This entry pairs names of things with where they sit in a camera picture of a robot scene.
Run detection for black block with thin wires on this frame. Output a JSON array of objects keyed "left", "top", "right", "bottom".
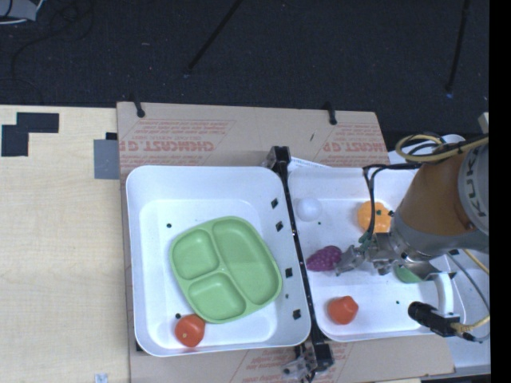
[
  {"left": 266, "top": 145, "right": 291, "bottom": 171},
  {"left": 312, "top": 342, "right": 335, "bottom": 373}
]

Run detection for orange toy pumpkin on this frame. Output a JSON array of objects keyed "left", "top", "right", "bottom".
[{"left": 356, "top": 199, "right": 394, "bottom": 235}]

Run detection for white paper slip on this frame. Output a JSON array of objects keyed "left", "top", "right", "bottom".
[{"left": 288, "top": 156, "right": 333, "bottom": 171}]

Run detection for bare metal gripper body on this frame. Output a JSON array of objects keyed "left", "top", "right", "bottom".
[{"left": 360, "top": 231, "right": 409, "bottom": 277}]

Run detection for green toy vegetable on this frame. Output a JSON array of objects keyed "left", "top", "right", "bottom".
[{"left": 392, "top": 264, "right": 424, "bottom": 285}]

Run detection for purple toy grapes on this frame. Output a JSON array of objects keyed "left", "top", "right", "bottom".
[{"left": 305, "top": 245, "right": 343, "bottom": 273}]

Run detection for brown cardboard board, red print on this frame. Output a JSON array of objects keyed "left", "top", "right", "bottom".
[{"left": 115, "top": 101, "right": 456, "bottom": 383}]

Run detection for thin black rod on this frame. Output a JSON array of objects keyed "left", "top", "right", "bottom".
[{"left": 278, "top": 160, "right": 327, "bottom": 358}]

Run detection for white ball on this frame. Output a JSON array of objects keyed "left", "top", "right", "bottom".
[{"left": 292, "top": 197, "right": 323, "bottom": 223}]

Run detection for green divided plate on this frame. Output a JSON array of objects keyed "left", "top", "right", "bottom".
[{"left": 168, "top": 215, "right": 283, "bottom": 325}]

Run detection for black cylinder on white bracket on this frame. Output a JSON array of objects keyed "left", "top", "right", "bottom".
[{"left": 406, "top": 271, "right": 464, "bottom": 338}]

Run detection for red toy tomato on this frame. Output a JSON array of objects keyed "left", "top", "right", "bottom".
[
  {"left": 173, "top": 313, "right": 207, "bottom": 349},
  {"left": 327, "top": 294, "right": 360, "bottom": 326}
]

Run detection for white plastic tray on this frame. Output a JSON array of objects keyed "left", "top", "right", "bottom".
[
  {"left": 125, "top": 164, "right": 312, "bottom": 358},
  {"left": 287, "top": 164, "right": 468, "bottom": 343}
]

